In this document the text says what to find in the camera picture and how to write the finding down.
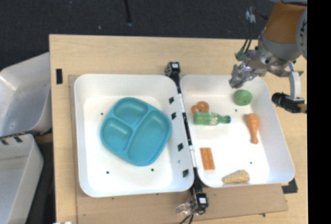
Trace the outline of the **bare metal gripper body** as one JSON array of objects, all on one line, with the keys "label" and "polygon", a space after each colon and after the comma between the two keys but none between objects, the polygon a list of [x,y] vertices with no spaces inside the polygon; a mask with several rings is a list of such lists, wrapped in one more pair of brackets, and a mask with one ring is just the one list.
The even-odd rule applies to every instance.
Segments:
[{"label": "bare metal gripper body", "polygon": [[276,76],[288,76],[290,72],[286,70],[290,57],[284,52],[272,53],[266,48],[248,50],[244,57],[244,71],[251,76],[264,76],[270,72]]}]

